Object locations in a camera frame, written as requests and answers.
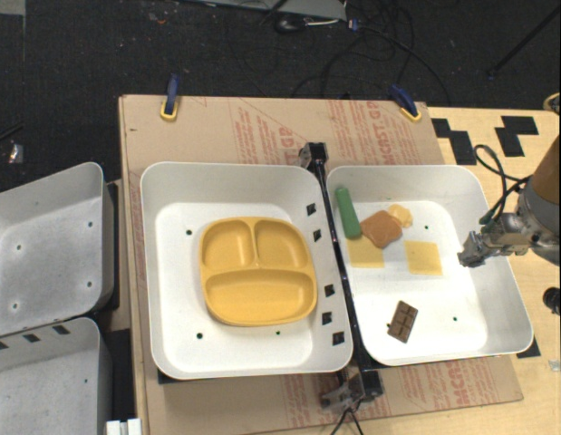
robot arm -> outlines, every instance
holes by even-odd
[[[469,232],[458,253],[465,267],[485,264],[492,256],[524,255],[529,249],[550,263],[560,266],[560,137],[558,136],[534,174],[520,181],[515,213],[502,213],[485,224],[479,233]],[[550,288],[544,303],[560,314],[560,290]]]

cable connector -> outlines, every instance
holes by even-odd
[[[491,219],[493,219],[495,214],[496,214],[496,210],[490,209],[486,214],[484,214],[482,217],[479,218],[479,224],[481,226],[486,226],[487,224],[489,224]]]
[[[359,30],[359,20],[357,18],[349,19],[349,29],[354,33]]]

black carpet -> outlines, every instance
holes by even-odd
[[[117,99],[164,93],[386,99],[540,109],[559,92],[560,16],[487,71],[560,0],[350,0],[346,24],[278,34],[261,12],[167,0],[26,0],[0,15],[0,191],[87,160],[120,176]],[[24,164],[8,165],[12,140]]]

white tray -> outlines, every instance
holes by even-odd
[[[112,203],[85,163],[0,194],[0,336],[96,310],[113,289]]]
[[[341,167],[329,174],[327,187],[363,344],[373,359],[404,365],[528,348],[532,325],[508,260],[459,264],[461,244],[488,210],[471,172],[459,166]],[[339,187],[349,189],[359,220],[392,203],[411,211],[412,226],[383,250],[384,268],[351,266],[334,196]],[[404,240],[436,243],[443,275],[411,274]],[[400,300],[419,310],[407,343],[387,334]]]
[[[333,372],[350,361],[341,279],[322,193],[311,173],[292,166],[158,163],[143,174],[141,197],[151,351],[165,374],[186,380]],[[310,205],[315,212],[309,216]],[[240,216],[280,218],[304,234],[318,282],[317,306],[305,319],[237,327],[209,314],[198,242],[210,223]],[[317,230],[321,236],[314,241]]]
[[[0,338],[0,435],[102,435],[111,357],[86,318]]]

yellow cheese slice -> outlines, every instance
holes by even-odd
[[[440,251],[436,243],[405,241],[409,272],[426,276],[442,276]]]
[[[385,267],[382,249],[365,236],[346,240],[352,267]]]
[[[395,203],[389,206],[388,212],[401,223],[401,227],[407,228],[413,223],[413,216],[406,207]]]

